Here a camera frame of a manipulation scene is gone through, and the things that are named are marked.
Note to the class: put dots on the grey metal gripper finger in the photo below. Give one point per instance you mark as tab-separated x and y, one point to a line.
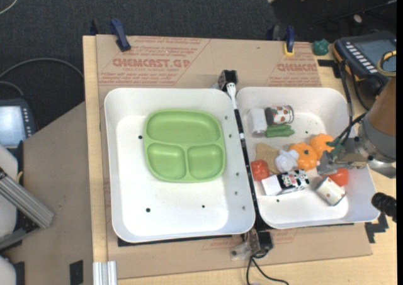
324	169
327	155

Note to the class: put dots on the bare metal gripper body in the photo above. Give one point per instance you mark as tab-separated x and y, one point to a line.
351	159

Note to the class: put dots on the orange pumpkin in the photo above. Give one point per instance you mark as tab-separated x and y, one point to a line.
303	155
320	145

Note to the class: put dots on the red tomato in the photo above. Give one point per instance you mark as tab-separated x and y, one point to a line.
259	170
340	177

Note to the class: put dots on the white can orange dots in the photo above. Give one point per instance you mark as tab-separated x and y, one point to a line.
330	191

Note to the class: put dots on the white garlic bulb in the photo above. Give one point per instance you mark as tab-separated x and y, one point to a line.
285	161

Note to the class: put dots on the white carton cow print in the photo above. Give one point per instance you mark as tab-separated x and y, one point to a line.
285	182

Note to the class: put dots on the white plastic tray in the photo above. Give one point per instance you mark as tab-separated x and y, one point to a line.
302	211
176	208

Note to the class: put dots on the green bean pods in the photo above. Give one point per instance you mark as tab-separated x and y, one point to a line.
278	131

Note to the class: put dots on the tan bread slice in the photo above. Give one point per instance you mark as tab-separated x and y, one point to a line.
266	154

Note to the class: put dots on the white can strawberry print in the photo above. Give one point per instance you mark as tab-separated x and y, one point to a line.
281	114

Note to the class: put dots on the white carton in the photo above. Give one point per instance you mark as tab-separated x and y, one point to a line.
256	121

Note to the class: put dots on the thin black and white rod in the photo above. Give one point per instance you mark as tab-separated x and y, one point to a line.
238	120

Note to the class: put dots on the dark green toy vegetable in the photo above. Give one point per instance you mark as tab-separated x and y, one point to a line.
320	46

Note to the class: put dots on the green divided plate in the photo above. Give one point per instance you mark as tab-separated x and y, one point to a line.
184	145

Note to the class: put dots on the brown cardboard board red print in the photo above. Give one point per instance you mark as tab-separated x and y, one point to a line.
201	57

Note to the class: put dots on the black cylinder on white bracket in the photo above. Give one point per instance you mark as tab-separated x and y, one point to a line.
384	203

